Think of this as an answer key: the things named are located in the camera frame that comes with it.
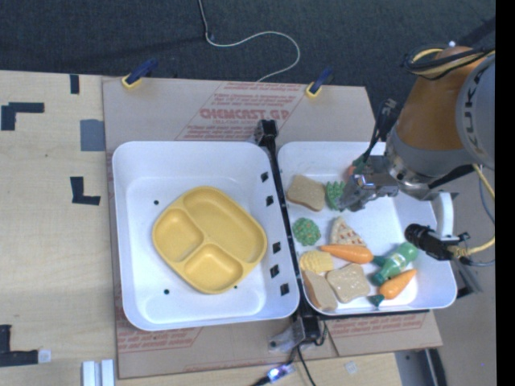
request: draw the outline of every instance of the orange carrot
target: orange carrot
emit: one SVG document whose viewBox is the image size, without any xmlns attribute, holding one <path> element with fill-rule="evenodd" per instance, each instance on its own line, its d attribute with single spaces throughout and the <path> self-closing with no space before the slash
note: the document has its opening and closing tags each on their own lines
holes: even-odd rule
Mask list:
<svg viewBox="0 0 515 386">
<path fill-rule="evenodd" d="M 406 286 L 408 286 L 408 283 L 410 283 L 415 274 L 417 274 L 417 270 L 410 269 L 399 273 L 397 276 L 393 276 L 381 285 L 379 293 L 382 294 L 385 299 L 396 298 Z"/>
<path fill-rule="evenodd" d="M 373 259 L 370 249 L 360 244 L 324 244 L 320 246 L 320 250 L 359 265 L 369 263 Z"/>
</svg>

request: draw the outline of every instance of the cardboard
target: cardboard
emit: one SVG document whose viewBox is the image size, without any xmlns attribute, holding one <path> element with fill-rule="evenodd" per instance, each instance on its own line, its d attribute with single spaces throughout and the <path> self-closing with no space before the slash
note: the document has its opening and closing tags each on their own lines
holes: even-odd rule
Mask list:
<svg viewBox="0 0 515 386">
<path fill-rule="evenodd" d="M 364 88 L 324 86 L 316 98 L 302 84 L 144 79 L 135 89 L 103 79 L 105 143 L 116 294 L 118 376 L 121 379 L 282 363 L 269 349 L 290 319 L 145 332 L 122 309 L 111 158 L 124 142 L 253 140 L 261 119 L 276 120 L 278 148 L 293 141 L 367 142 L 373 112 Z M 305 359 L 326 359 L 441 344 L 432 312 L 327 321 L 328 340 Z"/>
</svg>

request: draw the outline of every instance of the toy bottle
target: toy bottle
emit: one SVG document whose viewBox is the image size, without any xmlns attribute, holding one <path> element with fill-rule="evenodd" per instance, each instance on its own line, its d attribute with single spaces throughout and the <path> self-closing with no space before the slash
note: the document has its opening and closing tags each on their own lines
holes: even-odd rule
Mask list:
<svg viewBox="0 0 515 386">
<path fill-rule="evenodd" d="M 381 270 L 372 276 L 372 283 L 382 285 L 389 277 L 393 277 L 413 260 L 417 258 L 418 249 L 411 243 L 405 242 L 399 245 L 393 253 L 387 257 L 375 256 L 373 263 L 381 266 Z"/>
</svg>

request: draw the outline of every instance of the wooden table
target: wooden table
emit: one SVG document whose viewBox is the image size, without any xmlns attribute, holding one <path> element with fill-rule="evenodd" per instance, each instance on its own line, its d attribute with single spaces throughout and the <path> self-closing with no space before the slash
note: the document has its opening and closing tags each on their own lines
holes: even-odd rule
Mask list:
<svg viewBox="0 0 515 386">
<path fill-rule="evenodd" d="M 51 351 L 49 363 L 0 368 L 0 384 L 80 384 L 82 362 L 117 357 L 105 152 L 80 149 L 80 121 L 103 119 L 101 77 L 81 76 L 80 95 L 69 75 L 0 72 L 0 84 L 2 106 L 44 103 L 44 113 L 16 113 L 14 129 L 0 131 L 0 324 L 12 325 L 11 350 Z M 72 203 L 71 177 L 100 204 Z M 307 365 L 318 385 L 401 385 L 392 353 Z M 281 384 L 309 384 L 295 367 Z M 247 385 L 270 368 L 116 384 Z"/>
</svg>

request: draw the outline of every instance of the black fabric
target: black fabric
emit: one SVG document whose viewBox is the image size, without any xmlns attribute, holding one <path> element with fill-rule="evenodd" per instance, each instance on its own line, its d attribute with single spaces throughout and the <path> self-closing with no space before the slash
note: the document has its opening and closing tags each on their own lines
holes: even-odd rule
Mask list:
<svg viewBox="0 0 515 386">
<path fill-rule="evenodd" d="M 299 64 L 267 81 L 365 86 L 376 108 L 401 103 L 414 77 L 403 56 L 428 43 L 495 44 L 496 0 L 204 0 L 217 43 L 290 35 Z M 124 76 L 149 58 L 154 77 L 255 81 L 295 60 L 284 38 L 235 48 L 204 40 L 196 0 L 0 0 L 0 69 Z"/>
</svg>

